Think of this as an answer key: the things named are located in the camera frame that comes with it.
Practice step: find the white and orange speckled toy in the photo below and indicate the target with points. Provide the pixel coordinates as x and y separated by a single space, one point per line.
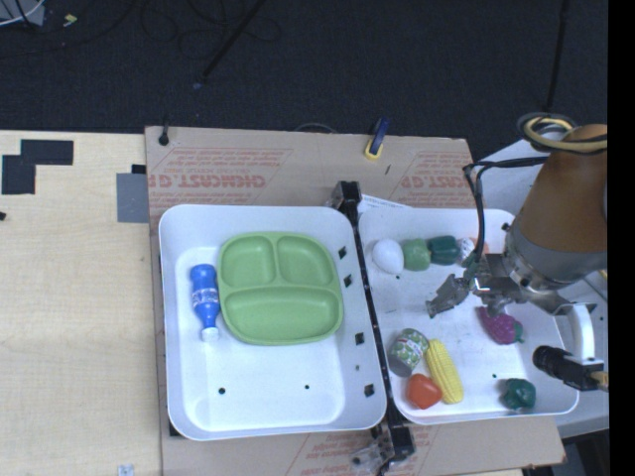
466 248

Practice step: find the green can of peas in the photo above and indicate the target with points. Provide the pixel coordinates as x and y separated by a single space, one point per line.
407 351

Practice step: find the white egg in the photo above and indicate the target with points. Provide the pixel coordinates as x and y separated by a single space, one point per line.
388 256

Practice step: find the thin black rod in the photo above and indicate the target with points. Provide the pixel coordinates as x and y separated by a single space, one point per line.
369 295

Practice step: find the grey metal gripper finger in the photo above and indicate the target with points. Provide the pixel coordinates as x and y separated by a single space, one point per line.
498 307
448 295

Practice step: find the white plastic tray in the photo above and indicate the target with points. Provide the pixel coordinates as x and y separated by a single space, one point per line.
476 365
278 390

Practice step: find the dark green broccoli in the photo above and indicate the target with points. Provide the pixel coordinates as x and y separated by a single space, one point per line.
518 393

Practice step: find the dark green bell pepper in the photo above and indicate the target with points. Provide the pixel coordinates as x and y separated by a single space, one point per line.
443 250

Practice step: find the green divided plate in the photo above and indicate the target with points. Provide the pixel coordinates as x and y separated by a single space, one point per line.
280 305

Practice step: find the blue plastic bottle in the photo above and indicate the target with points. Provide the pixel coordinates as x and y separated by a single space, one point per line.
204 295

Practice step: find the purple grapes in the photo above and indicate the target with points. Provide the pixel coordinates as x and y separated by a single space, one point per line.
500 327

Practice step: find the white paper label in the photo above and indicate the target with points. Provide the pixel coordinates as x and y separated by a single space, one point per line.
384 202

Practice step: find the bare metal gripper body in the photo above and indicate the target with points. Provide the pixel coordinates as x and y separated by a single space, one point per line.
501 281

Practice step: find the black cylinder on white bracket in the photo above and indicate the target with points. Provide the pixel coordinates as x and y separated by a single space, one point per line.
565 365

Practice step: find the brown cardboard board red print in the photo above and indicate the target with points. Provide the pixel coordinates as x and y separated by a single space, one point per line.
278 176

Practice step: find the light green bell pepper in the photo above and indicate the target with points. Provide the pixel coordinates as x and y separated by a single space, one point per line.
416 256

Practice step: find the yellow corn cob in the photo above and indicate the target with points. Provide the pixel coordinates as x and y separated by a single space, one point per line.
444 372

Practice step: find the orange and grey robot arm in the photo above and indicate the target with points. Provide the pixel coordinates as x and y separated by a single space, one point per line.
563 206

